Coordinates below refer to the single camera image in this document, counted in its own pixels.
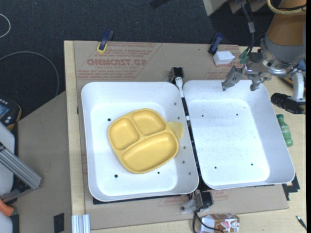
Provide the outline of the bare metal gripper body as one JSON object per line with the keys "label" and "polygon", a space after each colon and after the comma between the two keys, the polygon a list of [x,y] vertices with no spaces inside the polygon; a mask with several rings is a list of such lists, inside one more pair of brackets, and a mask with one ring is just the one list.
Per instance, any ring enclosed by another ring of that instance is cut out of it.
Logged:
{"label": "bare metal gripper body", "polygon": [[253,52],[244,64],[245,75],[254,82],[270,80],[272,76],[286,77],[292,64],[271,54]]}

